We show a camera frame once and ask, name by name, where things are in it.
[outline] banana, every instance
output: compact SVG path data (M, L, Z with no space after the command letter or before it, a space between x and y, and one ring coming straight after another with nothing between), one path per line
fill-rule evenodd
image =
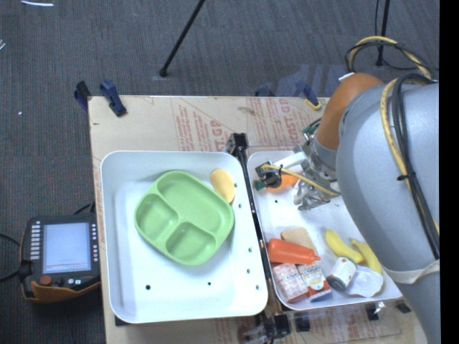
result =
M325 239L327 241L328 246L337 256L348 257L356 264L359 264L364 261L364 256L360 252L356 251L355 249L352 249L347 244L345 244L333 229L326 230Z
M366 265L368 265L371 270L382 274L381 264L368 244L358 242L355 239L351 240L351 244L359 249L360 253L364 256Z

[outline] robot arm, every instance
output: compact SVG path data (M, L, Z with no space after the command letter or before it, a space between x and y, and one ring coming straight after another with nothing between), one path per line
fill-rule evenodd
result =
M433 344L441 342L439 231L432 227L440 218L439 86L427 82L415 77L385 85L364 73L347 77L328 101L318 127L306 132L306 143L295 148L310 181L298 188L295 203L307 211L342 196ZM387 103L391 90L403 99L403 122L396 103ZM402 133L397 133L397 122ZM403 168L399 153L410 160L408 167ZM261 166L257 171L260 179L275 178L275 169L269 173ZM339 185L335 194L329 192L334 181Z

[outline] controller screen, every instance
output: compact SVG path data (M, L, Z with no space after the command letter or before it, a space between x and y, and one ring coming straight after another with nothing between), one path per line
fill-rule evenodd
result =
M89 223L47 224L43 232L43 274L91 270Z

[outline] wooden table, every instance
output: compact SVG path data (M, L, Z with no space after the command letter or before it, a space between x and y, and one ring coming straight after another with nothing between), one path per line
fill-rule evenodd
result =
M301 130L323 114L298 97L120 96L127 113L117 117L105 97L90 97L88 112L100 245L100 269L107 343L240 344L254 328L253 317L116 325L108 296L100 164L112 151L221 151L232 133L246 133L250 147L292 150ZM311 319L308 332L293 331L276 343L426 343L413 312L382 306L378 320L362 307L338 307Z

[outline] gray carpet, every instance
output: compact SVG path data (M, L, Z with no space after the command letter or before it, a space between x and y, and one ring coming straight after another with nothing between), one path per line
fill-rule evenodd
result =
M329 97L344 56L380 34L385 0L206 0L167 70L199 0L0 0L0 232L20 240L29 218L72 214L94 199L87 113L109 79L120 95L292 95L303 80ZM440 0L390 0L386 36L437 69ZM356 58L389 81L413 65L397 50ZM0 239L0 276L19 263ZM17 277L0 283L0 343L104 343L99 290L51 305L25 301Z

